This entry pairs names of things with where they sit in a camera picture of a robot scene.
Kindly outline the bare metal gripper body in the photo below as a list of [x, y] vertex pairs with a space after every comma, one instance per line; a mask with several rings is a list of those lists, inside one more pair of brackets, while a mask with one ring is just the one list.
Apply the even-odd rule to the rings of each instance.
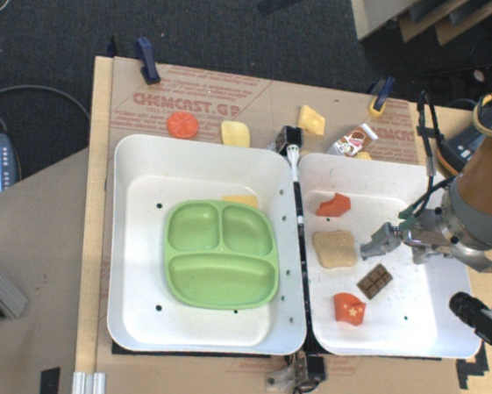
[[492, 274], [492, 261], [487, 256], [492, 243], [479, 240], [452, 209], [426, 209], [417, 217], [410, 216], [403, 221], [401, 231], [401, 240], [412, 248], [415, 263], [422, 264], [434, 255], [443, 255], [477, 272]]

